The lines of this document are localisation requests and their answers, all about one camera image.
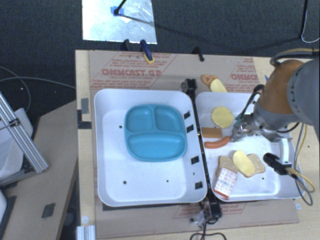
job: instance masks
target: red and white box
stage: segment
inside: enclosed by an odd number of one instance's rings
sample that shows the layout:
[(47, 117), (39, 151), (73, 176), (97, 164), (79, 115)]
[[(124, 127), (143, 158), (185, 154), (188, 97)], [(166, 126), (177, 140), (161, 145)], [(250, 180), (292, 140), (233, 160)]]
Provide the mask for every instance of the red and white box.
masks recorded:
[(237, 174), (224, 167), (220, 169), (213, 191), (225, 197), (229, 197), (237, 180)]

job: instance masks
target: black post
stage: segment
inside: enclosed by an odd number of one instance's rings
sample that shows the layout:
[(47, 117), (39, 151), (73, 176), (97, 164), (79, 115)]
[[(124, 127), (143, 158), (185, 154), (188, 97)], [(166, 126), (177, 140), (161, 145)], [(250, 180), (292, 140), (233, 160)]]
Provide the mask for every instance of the black post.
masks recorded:
[(118, 14), (119, 14), (119, 11), (120, 11), (121, 7), (125, 4), (126, 1), (127, 1), (127, 0), (123, 0), (123, 1), (120, 3), (120, 5), (118, 6), (118, 8), (113, 11), (113, 14), (114, 14), (114, 15), (118, 15)]
[(301, 23), (301, 29), (300, 29), (300, 37), (304, 33), (305, 24), (306, 24), (306, 17), (307, 17), (307, 8), (308, 8), (308, 1), (304, 0), (304, 6), (303, 6), (303, 14), (302, 14), (302, 23)]

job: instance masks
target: black floor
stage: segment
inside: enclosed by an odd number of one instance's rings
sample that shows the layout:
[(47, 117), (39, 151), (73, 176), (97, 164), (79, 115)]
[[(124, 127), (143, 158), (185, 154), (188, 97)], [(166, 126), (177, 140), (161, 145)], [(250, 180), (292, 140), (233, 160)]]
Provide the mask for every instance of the black floor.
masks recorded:
[[(154, 52), (270, 57), (304, 43), (305, 0), (151, 0), (157, 45)], [(308, 1), (305, 38), (319, 37), (320, 0)], [(22, 77), (75, 86), (75, 50), (119, 50), (119, 43), (82, 39), (82, 0), (0, 0), (0, 66)], [(26, 108), (26, 88), (0, 69), (0, 91), (13, 109)], [(76, 98), (74, 89), (25, 80), (28, 116), (38, 118)]]

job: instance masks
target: blue divided tray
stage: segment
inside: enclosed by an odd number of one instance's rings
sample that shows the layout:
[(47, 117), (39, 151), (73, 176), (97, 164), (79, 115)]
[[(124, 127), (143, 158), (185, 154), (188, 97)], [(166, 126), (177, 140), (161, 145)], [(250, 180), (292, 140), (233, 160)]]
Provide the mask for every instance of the blue divided tray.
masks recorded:
[(124, 125), (126, 148), (138, 160), (171, 161), (187, 150), (184, 121), (171, 106), (134, 106), (126, 113)]

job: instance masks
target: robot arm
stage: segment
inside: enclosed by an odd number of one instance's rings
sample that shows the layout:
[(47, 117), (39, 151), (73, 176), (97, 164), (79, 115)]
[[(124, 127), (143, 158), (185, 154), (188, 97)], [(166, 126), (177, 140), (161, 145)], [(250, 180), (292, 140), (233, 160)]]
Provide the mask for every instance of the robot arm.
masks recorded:
[[(296, 59), (277, 61), (297, 56), (315, 59), (307, 63)], [(277, 130), (292, 122), (313, 125), (319, 140), (319, 52), (290, 50), (273, 57), (271, 64), (276, 68), (255, 103), (253, 113), (237, 117), (231, 141), (263, 135), (273, 142), (281, 138)]]

